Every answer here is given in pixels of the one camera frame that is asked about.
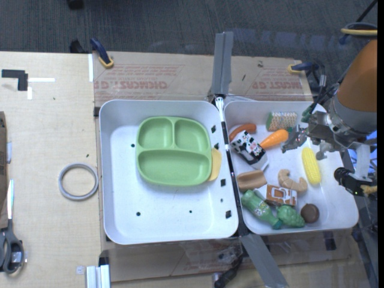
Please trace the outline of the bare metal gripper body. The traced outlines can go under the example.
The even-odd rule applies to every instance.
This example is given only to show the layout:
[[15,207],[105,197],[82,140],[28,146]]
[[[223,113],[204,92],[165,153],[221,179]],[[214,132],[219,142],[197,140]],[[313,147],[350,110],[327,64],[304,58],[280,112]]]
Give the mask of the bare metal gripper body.
[[309,118],[307,134],[314,145],[327,142],[333,145],[333,151],[343,151],[356,149],[370,132],[350,127],[336,113],[315,111]]

